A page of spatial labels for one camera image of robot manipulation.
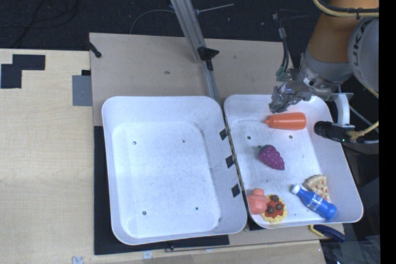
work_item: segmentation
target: silver metal bracket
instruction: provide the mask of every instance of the silver metal bracket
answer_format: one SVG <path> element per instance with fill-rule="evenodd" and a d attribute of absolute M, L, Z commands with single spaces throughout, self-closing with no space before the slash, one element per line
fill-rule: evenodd
<path fill-rule="evenodd" d="M 207 47 L 198 23 L 197 13 L 192 6 L 192 2 L 191 0 L 170 1 L 179 20 L 184 36 L 191 46 L 194 62 L 200 63 L 202 66 L 202 73 L 204 75 L 208 95 L 219 103 L 220 98 L 218 95 L 215 76 L 213 74 L 211 58 L 208 58 L 207 55 L 202 57 L 202 49 L 207 49 Z"/>

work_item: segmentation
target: blue bottle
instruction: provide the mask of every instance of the blue bottle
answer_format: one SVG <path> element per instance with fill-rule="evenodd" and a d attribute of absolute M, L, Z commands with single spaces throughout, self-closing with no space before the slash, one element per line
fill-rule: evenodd
<path fill-rule="evenodd" d="M 333 203 L 329 203 L 325 198 L 314 192 L 302 189 L 300 185 L 294 185 L 291 192 L 299 196 L 309 209 L 326 219 L 333 218 L 337 211 L 337 207 Z"/>

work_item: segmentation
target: white bottle label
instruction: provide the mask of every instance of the white bottle label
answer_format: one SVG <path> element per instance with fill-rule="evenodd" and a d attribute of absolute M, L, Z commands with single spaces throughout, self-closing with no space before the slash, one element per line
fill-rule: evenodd
<path fill-rule="evenodd" d="M 311 201 L 307 204 L 307 207 L 316 211 L 317 208 L 321 205 L 322 201 L 323 201 L 323 197 L 319 195 L 315 195 L 313 196 Z"/>

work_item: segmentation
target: white tray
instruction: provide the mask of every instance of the white tray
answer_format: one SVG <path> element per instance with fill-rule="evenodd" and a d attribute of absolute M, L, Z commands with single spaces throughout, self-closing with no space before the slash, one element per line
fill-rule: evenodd
<path fill-rule="evenodd" d="M 265 194 L 277 194 L 286 203 L 288 216 L 270 224 L 261 215 L 249 216 L 267 229 L 305 226 L 320 223 L 353 223 L 363 215 L 363 206 L 340 143 L 314 133 L 317 121 L 331 121 L 326 103 L 312 97 L 288 108 L 289 113 L 305 113 L 303 130 L 280 130 L 263 123 L 271 115 L 270 95 L 232 95 L 225 100 L 225 116 L 236 153 L 245 194 L 261 188 Z M 272 169 L 257 158 L 259 145 L 273 145 L 285 161 L 285 170 Z M 302 184 L 315 174 L 327 176 L 330 197 L 337 213 L 326 220 L 306 208 L 299 197 L 290 192 L 293 184 Z"/>
<path fill-rule="evenodd" d="M 247 212 L 222 109 L 206 96 L 102 107 L 114 235 L 129 245 L 236 233 Z"/>

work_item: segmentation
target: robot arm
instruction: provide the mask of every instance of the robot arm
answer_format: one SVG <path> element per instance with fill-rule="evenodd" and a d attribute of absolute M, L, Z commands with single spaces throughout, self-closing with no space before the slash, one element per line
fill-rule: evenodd
<path fill-rule="evenodd" d="M 325 101 L 352 75 L 366 88 L 379 91 L 379 0 L 313 0 L 323 12 L 317 21 L 299 69 L 288 69 L 274 87 L 269 108 L 281 113 L 313 95 Z"/>

